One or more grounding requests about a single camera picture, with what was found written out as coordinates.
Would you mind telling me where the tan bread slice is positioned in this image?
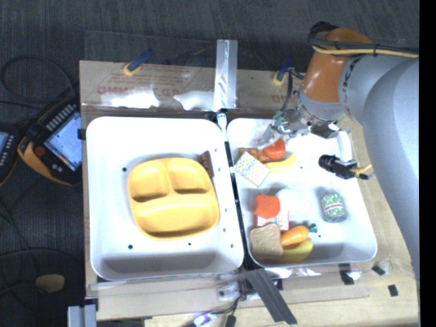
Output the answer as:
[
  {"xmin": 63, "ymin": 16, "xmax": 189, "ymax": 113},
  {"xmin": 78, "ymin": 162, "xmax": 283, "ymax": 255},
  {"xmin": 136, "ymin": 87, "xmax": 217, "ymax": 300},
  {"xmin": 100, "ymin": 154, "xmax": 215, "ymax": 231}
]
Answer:
[{"xmin": 249, "ymin": 223, "xmax": 284, "ymax": 262}]

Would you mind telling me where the yellow oval object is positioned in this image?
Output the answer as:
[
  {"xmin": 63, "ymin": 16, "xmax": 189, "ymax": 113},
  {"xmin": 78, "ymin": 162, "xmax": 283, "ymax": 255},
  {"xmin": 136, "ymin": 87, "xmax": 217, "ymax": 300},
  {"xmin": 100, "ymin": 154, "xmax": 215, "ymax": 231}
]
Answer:
[{"xmin": 35, "ymin": 273, "xmax": 66, "ymax": 294}]

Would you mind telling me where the white carton with green dots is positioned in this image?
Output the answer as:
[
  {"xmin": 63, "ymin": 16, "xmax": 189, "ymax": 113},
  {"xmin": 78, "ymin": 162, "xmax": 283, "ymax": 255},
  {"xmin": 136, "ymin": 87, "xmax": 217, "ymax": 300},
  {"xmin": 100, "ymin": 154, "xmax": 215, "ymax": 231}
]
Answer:
[{"xmin": 233, "ymin": 151, "xmax": 271, "ymax": 188}]

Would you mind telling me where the brown chocolate biscuit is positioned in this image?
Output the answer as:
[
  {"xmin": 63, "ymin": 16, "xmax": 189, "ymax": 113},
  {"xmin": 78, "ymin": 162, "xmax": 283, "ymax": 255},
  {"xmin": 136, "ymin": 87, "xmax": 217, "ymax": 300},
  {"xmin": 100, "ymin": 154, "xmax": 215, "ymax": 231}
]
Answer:
[{"xmin": 197, "ymin": 150, "xmax": 215, "ymax": 178}]

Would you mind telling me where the orange cheese wedge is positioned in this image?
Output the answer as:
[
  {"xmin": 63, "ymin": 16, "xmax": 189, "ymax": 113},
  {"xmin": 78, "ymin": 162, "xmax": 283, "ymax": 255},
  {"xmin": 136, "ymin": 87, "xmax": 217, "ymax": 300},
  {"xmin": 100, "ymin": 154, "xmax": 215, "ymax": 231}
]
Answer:
[{"xmin": 253, "ymin": 194, "xmax": 281, "ymax": 219}]

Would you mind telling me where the yellow divided plate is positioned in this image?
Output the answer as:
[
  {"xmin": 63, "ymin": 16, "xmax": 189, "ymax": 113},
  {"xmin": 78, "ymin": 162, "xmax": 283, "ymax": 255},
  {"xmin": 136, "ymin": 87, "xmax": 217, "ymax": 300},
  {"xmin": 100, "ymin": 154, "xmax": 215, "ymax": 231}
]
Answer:
[{"xmin": 126, "ymin": 157, "xmax": 221, "ymax": 241}]

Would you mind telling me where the pink and white packet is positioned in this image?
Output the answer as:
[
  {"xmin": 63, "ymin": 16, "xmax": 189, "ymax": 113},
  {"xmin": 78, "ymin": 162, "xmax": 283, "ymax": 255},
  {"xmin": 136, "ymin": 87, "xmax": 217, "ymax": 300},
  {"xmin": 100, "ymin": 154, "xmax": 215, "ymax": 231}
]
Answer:
[{"xmin": 254, "ymin": 211, "xmax": 290, "ymax": 232}]

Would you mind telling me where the green and white can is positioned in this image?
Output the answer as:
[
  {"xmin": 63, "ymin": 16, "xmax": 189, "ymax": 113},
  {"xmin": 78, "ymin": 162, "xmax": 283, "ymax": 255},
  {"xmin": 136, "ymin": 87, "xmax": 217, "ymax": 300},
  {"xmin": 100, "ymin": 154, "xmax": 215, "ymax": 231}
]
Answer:
[{"xmin": 320, "ymin": 192, "xmax": 348, "ymax": 223}]

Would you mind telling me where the white round object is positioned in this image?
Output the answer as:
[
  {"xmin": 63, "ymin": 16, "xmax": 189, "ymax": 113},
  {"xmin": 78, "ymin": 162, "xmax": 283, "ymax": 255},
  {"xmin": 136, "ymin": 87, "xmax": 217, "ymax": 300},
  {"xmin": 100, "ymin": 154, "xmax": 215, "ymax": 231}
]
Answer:
[{"xmin": 275, "ymin": 188, "xmax": 301, "ymax": 214}]

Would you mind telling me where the black cylinder on white bracket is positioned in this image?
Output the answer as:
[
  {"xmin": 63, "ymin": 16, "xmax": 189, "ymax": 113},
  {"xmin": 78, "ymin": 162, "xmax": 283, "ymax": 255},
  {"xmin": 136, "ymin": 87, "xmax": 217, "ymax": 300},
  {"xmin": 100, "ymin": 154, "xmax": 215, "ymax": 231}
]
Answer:
[{"xmin": 317, "ymin": 129, "xmax": 359, "ymax": 181}]

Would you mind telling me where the orange brown waffle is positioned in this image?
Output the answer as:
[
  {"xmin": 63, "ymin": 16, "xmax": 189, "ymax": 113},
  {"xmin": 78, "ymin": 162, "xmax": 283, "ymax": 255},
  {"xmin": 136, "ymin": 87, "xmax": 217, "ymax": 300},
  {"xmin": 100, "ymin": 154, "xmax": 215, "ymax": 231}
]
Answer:
[{"xmin": 237, "ymin": 147, "xmax": 268, "ymax": 165}]

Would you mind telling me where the brown cardboard board red print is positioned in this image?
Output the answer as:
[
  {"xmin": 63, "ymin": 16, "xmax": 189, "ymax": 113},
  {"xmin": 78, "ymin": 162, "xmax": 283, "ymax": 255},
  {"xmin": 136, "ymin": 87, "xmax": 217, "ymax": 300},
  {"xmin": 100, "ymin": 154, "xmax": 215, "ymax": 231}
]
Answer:
[{"xmin": 78, "ymin": 59, "xmax": 420, "ymax": 322}]

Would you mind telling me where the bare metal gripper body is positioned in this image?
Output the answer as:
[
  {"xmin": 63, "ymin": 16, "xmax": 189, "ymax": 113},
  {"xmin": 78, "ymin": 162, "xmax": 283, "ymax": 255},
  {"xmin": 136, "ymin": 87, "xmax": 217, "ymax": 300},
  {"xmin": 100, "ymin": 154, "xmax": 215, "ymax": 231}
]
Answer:
[{"xmin": 276, "ymin": 108, "xmax": 330, "ymax": 137}]

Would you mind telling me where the orange carrot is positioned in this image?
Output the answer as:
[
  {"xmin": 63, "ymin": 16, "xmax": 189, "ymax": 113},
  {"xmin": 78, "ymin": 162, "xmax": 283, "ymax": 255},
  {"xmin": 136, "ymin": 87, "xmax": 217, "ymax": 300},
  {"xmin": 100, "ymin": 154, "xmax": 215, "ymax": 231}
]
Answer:
[{"xmin": 279, "ymin": 223, "xmax": 318, "ymax": 248}]

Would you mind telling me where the red orange tomato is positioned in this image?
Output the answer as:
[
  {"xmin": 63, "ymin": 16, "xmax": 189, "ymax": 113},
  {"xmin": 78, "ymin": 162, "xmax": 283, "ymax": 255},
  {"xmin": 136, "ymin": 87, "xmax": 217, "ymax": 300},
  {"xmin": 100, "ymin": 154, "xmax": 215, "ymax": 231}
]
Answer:
[{"xmin": 262, "ymin": 138, "xmax": 287, "ymax": 161}]

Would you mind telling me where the white plastic tray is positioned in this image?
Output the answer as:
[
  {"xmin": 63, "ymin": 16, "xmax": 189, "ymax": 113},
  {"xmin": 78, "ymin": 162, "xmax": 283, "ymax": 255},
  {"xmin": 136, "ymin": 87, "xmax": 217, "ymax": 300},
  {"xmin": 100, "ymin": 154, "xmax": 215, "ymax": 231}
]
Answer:
[
  {"xmin": 226, "ymin": 117, "xmax": 378, "ymax": 269},
  {"xmin": 84, "ymin": 116, "xmax": 245, "ymax": 281}
]

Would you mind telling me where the thin black and white rod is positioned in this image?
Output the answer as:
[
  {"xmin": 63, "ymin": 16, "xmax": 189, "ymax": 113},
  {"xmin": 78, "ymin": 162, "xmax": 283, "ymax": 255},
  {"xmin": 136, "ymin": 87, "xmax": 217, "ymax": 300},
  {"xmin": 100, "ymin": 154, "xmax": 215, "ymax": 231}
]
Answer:
[{"xmin": 216, "ymin": 112, "xmax": 255, "ymax": 271}]

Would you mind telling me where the yellow banana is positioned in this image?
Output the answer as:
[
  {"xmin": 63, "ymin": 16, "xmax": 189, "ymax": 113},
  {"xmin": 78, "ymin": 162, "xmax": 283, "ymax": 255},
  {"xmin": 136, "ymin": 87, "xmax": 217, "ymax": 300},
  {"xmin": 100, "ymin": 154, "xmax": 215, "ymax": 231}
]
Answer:
[
  {"xmin": 277, "ymin": 238, "xmax": 314, "ymax": 264},
  {"xmin": 265, "ymin": 152, "xmax": 298, "ymax": 174}
]

